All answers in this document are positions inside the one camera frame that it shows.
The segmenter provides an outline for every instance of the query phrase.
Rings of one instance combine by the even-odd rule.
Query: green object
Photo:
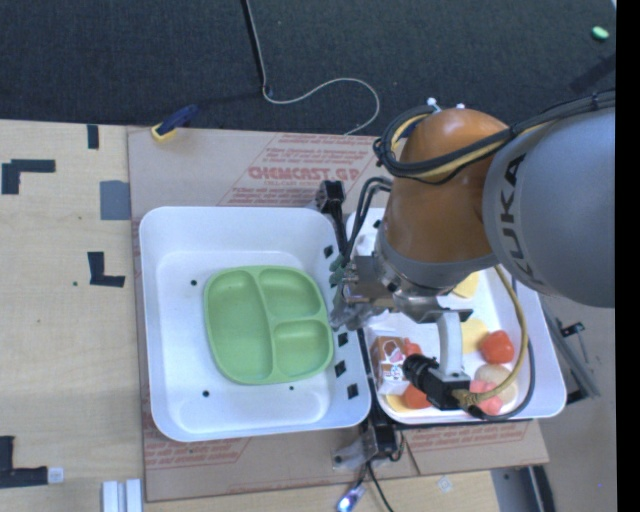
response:
[[[593,27],[591,35],[598,41],[604,41],[609,38],[609,32],[602,27]]]
[[[305,379],[333,359],[333,334],[315,281],[284,266],[247,266],[214,274],[204,312],[219,370],[241,384]]]

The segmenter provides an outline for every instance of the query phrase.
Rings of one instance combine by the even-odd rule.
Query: yellow cable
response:
[[[521,331],[520,352],[518,353],[518,359],[516,360],[513,370],[511,371],[509,376],[492,390],[485,391],[483,393],[472,393],[471,391],[468,391],[466,389],[459,389],[459,390],[453,391],[452,395],[458,400],[458,402],[460,402],[460,406],[463,409],[471,405],[477,405],[480,402],[487,400],[489,398],[492,398],[498,395],[499,393],[501,393],[502,391],[504,391],[505,389],[507,389],[518,376],[518,372],[522,368],[522,365],[524,363],[524,357],[527,353],[527,348],[529,345],[529,334],[527,332],[527,320],[524,317],[524,312],[522,311],[522,306],[520,305],[520,301],[516,296],[516,292],[513,290],[511,284],[507,280],[502,269],[497,265],[494,268],[498,273],[498,277],[500,278],[500,281],[502,281],[502,284],[506,288],[507,293],[511,298],[511,301],[513,302],[513,306],[516,312],[516,317],[518,318],[518,323],[520,324],[520,331]]]

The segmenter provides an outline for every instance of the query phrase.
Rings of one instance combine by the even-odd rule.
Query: gray floor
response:
[[[556,510],[617,510],[615,310],[566,299],[546,297],[543,301],[564,326],[584,325],[580,333],[584,353],[578,335],[565,340],[582,359],[600,393],[570,403],[559,415],[540,421],[551,459],[545,470]],[[558,359],[568,390],[577,389],[566,361],[561,355]]]

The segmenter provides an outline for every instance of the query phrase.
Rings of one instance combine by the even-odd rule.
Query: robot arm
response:
[[[468,389],[452,317],[471,312],[438,297],[472,272],[501,264],[540,293],[615,307],[615,91],[511,127],[470,109],[420,107],[393,121],[374,151],[394,176],[384,182],[389,200],[373,253],[340,262],[331,322],[356,329],[389,310],[437,323],[440,363],[405,367],[434,405],[456,408],[452,397]]]

